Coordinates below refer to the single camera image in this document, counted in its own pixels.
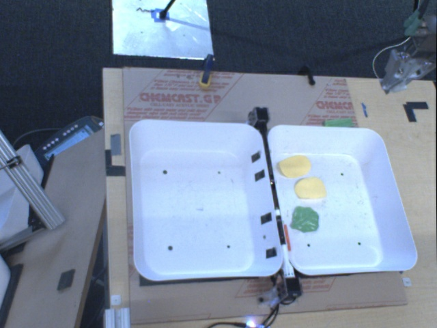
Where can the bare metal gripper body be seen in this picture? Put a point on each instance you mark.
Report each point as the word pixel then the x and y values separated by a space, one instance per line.
pixel 427 34

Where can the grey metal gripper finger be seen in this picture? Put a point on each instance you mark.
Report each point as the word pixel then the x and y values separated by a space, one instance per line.
pixel 420 67
pixel 394 70

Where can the brown cardboard board red print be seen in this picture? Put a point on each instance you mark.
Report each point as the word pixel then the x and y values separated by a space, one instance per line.
pixel 280 91

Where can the white plastic tray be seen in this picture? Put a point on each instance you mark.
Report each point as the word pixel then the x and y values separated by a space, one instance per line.
pixel 355 200
pixel 201 200

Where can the yellow round flat chip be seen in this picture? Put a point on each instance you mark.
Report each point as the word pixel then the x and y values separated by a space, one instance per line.
pixel 310 188
pixel 294 166

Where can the thin black and white rod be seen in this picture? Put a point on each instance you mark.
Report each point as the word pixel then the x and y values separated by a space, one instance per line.
pixel 272 179

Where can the green lettuce leaf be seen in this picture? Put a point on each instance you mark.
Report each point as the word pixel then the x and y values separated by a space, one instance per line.
pixel 305 219

